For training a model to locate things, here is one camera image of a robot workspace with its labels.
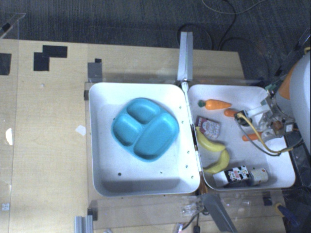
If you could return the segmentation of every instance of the dark floor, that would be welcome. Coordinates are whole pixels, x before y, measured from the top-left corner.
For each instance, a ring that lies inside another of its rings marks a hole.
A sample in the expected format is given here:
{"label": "dark floor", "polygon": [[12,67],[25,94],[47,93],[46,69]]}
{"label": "dark floor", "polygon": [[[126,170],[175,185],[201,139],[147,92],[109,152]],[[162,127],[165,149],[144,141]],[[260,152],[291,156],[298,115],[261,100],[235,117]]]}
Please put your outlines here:
{"label": "dark floor", "polygon": [[[232,12],[222,0],[204,1]],[[239,12],[260,0],[228,1]],[[310,3],[268,0],[237,15],[226,38],[244,39],[226,41],[223,50],[239,52],[246,78],[272,80],[310,27]],[[190,30],[196,49],[210,49],[210,38],[217,49],[234,18],[211,11],[201,0],[0,0],[1,23],[9,12],[27,13],[20,37],[32,40],[177,48],[178,28],[194,23]]]}

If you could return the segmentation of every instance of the orange carrot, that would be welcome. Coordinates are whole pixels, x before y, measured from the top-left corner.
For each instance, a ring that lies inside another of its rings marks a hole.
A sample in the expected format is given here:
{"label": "orange carrot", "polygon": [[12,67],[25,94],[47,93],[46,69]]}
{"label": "orange carrot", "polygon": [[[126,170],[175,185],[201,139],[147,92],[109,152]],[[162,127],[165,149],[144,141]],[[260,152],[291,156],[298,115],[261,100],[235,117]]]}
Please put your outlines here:
{"label": "orange carrot", "polygon": [[208,110],[219,110],[219,109],[225,109],[225,108],[230,107],[231,103],[227,103],[227,102],[220,101],[220,100],[209,99],[205,102],[200,100],[198,102],[198,105],[200,107],[205,106],[205,108],[207,108]]}
{"label": "orange carrot", "polygon": [[[252,141],[258,140],[258,137],[257,137],[257,135],[256,135],[255,133],[253,133],[253,134],[248,134],[247,136],[248,136]],[[248,139],[247,139],[247,137],[246,137],[245,135],[242,136],[242,140],[243,140],[244,142],[248,142]]]}
{"label": "orange carrot", "polygon": [[236,111],[236,110],[233,110],[233,109],[226,109],[225,111],[224,111],[224,115],[226,116],[226,117],[234,117],[234,114],[236,114],[238,111]]}

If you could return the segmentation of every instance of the blue bowl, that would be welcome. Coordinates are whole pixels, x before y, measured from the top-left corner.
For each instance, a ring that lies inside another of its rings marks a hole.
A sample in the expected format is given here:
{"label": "blue bowl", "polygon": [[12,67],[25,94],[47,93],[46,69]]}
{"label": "blue bowl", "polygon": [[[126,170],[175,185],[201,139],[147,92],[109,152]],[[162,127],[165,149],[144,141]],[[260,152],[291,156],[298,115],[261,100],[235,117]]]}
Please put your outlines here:
{"label": "blue bowl", "polygon": [[114,139],[136,158],[152,162],[160,158],[179,133],[176,119],[149,99],[130,101],[114,119]]}

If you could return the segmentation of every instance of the banana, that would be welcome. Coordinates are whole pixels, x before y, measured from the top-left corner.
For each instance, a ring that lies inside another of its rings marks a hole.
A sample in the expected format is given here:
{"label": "banana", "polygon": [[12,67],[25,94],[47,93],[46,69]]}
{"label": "banana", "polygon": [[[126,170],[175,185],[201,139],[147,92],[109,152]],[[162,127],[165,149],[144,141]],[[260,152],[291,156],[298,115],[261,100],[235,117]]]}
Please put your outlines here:
{"label": "banana", "polygon": [[219,173],[229,165],[230,155],[227,150],[223,150],[218,161],[209,168],[203,168],[204,172],[211,174]]}
{"label": "banana", "polygon": [[210,140],[208,140],[200,131],[199,127],[195,127],[196,129],[196,136],[198,138],[198,142],[200,143],[200,145],[212,152],[220,152],[223,151],[225,149],[225,145],[221,144],[221,143],[215,143],[215,142],[211,142]]}

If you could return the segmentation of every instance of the table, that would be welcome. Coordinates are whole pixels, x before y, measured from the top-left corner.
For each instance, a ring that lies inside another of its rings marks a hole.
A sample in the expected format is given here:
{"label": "table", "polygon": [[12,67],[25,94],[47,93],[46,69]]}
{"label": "table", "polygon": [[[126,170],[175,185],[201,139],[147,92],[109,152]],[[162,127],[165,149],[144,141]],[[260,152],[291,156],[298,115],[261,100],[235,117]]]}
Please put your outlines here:
{"label": "table", "polygon": [[[5,41],[8,45],[15,44],[12,40]],[[67,46],[68,56],[50,58],[49,72],[33,71],[34,52],[42,52],[43,45]],[[141,73],[155,79],[174,78],[178,53],[178,49],[19,41],[18,56],[12,56],[18,59],[18,77],[11,207],[6,212],[10,215],[10,233],[70,233],[74,217],[86,215],[86,136],[76,129],[86,125],[87,63],[102,59],[104,79],[127,80]],[[239,56],[234,52],[195,50],[193,66],[194,76],[243,79]],[[283,199],[280,191],[272,197],[275,201]],[[238,213],[233,219],[238,230],[285,232],[274,209],[264,207],[262,198],[255,201],[249,215],[238,216],[241,212],[237,207],[228,207],[229,215]],[[210,216],[203,220],[201,232],[218,232]],[[172,232],[172,223],[112,231]]]}

